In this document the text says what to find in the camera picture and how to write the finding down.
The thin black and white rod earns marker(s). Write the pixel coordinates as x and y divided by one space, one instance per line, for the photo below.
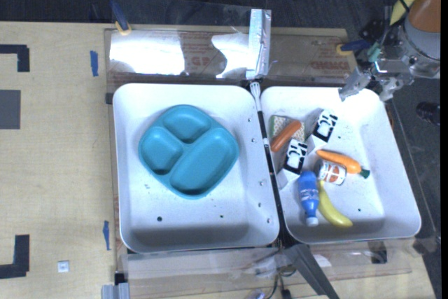
262 119

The white plastic tray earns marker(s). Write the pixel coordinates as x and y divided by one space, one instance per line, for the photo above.
381 206
210 220

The green and tan checkered packet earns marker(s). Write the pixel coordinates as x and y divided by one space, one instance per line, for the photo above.
278 122

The white and orange can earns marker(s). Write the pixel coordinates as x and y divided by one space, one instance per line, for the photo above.
332 172

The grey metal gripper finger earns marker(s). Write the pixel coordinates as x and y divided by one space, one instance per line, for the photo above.
353 84
390 90

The yellow banana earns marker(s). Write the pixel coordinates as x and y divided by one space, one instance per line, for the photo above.
330 211

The orange sausage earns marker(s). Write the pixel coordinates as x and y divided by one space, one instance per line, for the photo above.
285 136

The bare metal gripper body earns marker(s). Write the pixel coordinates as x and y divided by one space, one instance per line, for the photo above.
395 70

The blue divided plate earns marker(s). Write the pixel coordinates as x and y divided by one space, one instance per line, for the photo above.
203 164

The black and white carton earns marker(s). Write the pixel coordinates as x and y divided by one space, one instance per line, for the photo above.
325 126
295 157

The blue bottle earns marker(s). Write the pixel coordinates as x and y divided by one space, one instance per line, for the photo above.
308 194

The orange carrot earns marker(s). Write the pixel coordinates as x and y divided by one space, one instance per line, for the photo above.
341 159

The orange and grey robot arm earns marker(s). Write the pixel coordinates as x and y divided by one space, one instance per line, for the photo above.
425 10

